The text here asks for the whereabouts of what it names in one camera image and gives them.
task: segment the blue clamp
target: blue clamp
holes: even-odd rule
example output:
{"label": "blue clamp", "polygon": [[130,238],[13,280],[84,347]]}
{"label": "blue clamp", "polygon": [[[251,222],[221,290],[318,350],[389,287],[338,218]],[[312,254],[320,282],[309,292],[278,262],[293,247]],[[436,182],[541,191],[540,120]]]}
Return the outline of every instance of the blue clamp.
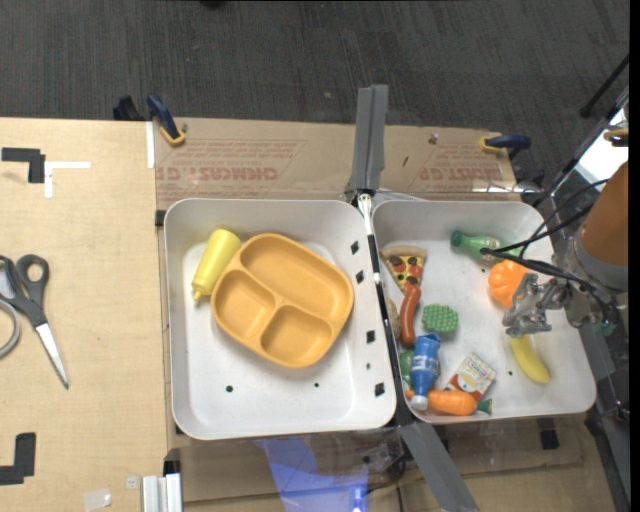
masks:
{"label": "blue clamp", "polygon": [[502,148],[510,148],[509,157],[513,159],[522,149],[531,147],[531,139],[524,135],[499,135],[497,137],[481,137],[480,149],[485,153],[498,153]]}
{"label": "blue clamp", "polygon": [[157,117],[160,121],[160,133],[172,146],[179,146],[184,142],[184,132],[176,126],[173,117],[164,106],[160,97],[156,94],[149,94],[147,96],[147,105],[149,106],[149,112],[151,119]]}

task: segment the scissors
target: scissors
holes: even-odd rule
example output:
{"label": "scissors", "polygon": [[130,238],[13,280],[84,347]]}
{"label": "scissors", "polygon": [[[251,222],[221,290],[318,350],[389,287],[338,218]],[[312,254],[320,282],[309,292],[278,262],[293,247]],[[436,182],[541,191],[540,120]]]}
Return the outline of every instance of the scissors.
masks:
{"label": "scissors", "polygon": [[[29,277],[28,271],[32,265],[36,265],[41,268],[42,275],[39,279],[34,280]],[[47,260],[44,258],[36,256],[35,254],[22,256],[16,263],[6,256],[0,256],[0,270],[3,268],[7,274],[13,295],[8,297],[6,293],[3,294],[0,292],[0,302],[4,301],[10,304],[27,316],[31,325],[38,333],[38,336],[40,336],[40,340],[44,345],[47,355],[49,356],[51,364],[53,364],[58,377],[60,377],[64,387],[68,388],[69,379],[67,378],[67,373],[64,371],[60,352],[58,351],[58,347],[56,346],[56,342],[53,338],[53,333],[49,327],[49,322],[43,310],[44,288],[49,280],[49,263],[47,263]],[[18,325],[18,323],[14,318],[14,334],[9,342],[2,348],[2,350],[5,351],[5,354],[8,350],[13,348],[17,342],[17,339],[13,341],[13,338],[16,337],[16,329],[18,329],[19,335],[19,328],[15,327],[15,325]]]}

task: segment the toy pizza slice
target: toy pizza slice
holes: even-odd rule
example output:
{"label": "toy pizza slice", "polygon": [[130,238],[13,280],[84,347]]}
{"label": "toy pizza slice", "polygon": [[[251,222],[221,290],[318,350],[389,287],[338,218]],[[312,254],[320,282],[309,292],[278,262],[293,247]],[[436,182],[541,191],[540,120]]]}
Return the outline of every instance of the toy pizza slice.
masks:
{"label": "toy pizza slice", "polygon": [[413,245],[395,245],[382,249],[380,256],[402,293],[407,293],[408,286],[420,288],[427,259],[425,249]]}

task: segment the orange divided plate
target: orange divided plate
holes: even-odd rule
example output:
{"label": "orange divided plate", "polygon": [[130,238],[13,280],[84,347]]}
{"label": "orange divided plate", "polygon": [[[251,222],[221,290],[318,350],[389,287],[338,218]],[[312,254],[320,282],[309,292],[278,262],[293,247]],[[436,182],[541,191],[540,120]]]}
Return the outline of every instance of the orange divided plate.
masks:
{"label": "orange divided plate", "polygon": [[222,330],[288,368],[316,363],[338,337],[353,307],[349,279],[335,265],[282,235],[249,239],[211,294]]}

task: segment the yellow banana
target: yellow banana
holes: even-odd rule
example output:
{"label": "yellow banana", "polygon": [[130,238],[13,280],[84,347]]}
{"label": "yellow banana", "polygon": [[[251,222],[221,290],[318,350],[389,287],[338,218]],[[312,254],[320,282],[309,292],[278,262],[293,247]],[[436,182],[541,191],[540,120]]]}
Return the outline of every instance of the yellow banana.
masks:
{"label": "yellow banana", "polygon": [[511,350],[524,374],[535,382],[546,384],[551,380],[549,370],[533,351],[531,336],[511,338]]}

